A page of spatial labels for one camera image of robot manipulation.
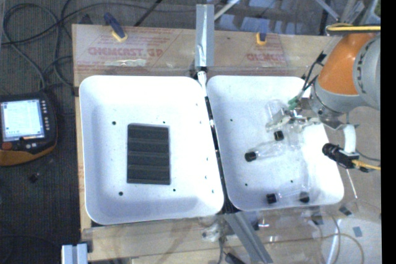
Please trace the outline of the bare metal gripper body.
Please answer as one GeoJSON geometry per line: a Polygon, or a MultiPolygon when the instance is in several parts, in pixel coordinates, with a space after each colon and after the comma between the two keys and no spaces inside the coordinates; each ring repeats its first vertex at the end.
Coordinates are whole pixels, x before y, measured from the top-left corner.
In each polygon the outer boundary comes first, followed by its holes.
{"type": "Polygon", "coordinates": [[[295,108],[295,120],[301,128],[326,123],[333,116],[333,112],[325,107],[302,104],[295,108]]]}

